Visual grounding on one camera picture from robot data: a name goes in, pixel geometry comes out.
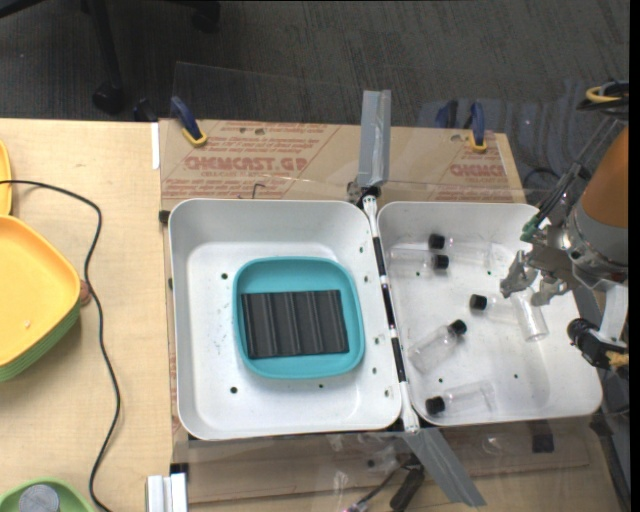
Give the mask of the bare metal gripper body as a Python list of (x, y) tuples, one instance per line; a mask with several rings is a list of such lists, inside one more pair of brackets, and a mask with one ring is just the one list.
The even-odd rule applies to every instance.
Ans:
[(583, 285), (576, 263), (586, 256), (586, 245), (575, 229), (526, 223), (520, 240), (531, 245), (521, 257), (520, 277), (527, 285), (537, 278), (551, 289), (575, 289)]

